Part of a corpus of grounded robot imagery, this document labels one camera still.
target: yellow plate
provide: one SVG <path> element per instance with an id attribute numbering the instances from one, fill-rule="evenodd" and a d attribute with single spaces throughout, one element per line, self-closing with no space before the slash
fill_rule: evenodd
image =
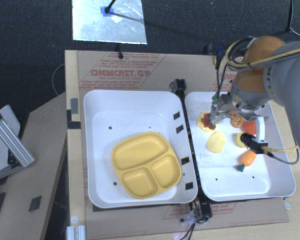
<path id="1" fill-rule="evenodd" d="M 127 138 L 112 150 L 111 162 L 125 190 L 134 198 L 158 195 L 181 179 L 181 166 L 169 142 L 149 131 Z"/>

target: dark background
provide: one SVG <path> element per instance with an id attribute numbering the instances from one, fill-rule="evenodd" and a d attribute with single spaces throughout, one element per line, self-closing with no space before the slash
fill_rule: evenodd
<path id="1" fill-rule="evenodd" d="M 126 52 L 201 54 L 212 42 L 226 48 L 248 36 L 285 31 L 290 0 L 142 0 L 147 45 L 123 44 Z M 292 27 L 300 33 L 300 0 Z M 284 41 L 295 34 L 278 35 Z M 0 0 L 0 108 L 18 118 L 55 97 L 54 70 L 64 51 L 113 51 L 115 43 L 73 41 L 72 0 Z M 65 90 L 64 69 L 55 75 Z"/>

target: silver metal sheet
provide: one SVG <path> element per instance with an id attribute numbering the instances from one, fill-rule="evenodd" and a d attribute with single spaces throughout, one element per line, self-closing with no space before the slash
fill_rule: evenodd
<path id="1" fill-rule="evenodd" d="M 147 44 L 141 0 L 116 0 L 114 12 L 105 14 L 102 8 L 111 1 L 72 0 L 73 39 Z"/>

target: blue tape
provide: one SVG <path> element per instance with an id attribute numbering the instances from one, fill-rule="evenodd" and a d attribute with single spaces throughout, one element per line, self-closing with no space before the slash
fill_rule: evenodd
<path id="1" fill-rule="evenodd" d="M 104 17 L 111 17 L 111 16 L 112 16 L 111 14 L 114 14 L 114 13 L 115 13 L 115 10 L 111 7 L 111 8 L 110 8 L 110 12 L 109 12 L 109 13 L 106 13 L 106 12 L 105 12 L 105 9 L 106 9 L 106 8 L 107 8 L 107 6 L 100 7 L 101 14 L 102 14 Z"/>

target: orange carrot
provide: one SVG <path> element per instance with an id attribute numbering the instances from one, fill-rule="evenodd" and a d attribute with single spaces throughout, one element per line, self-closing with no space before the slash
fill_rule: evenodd
<path id="1" fill-rule="evenodd" d="M 253 152 L 251 149 L 249 149 L 244 156 L 241 159 L 241 165 L 238 165 L 236 168 L 240 171 L 243 172 L 244 168 L 246 166 L 250 166 L 255 158 L 256 158 L 257 154 L 255 152 Z"/>

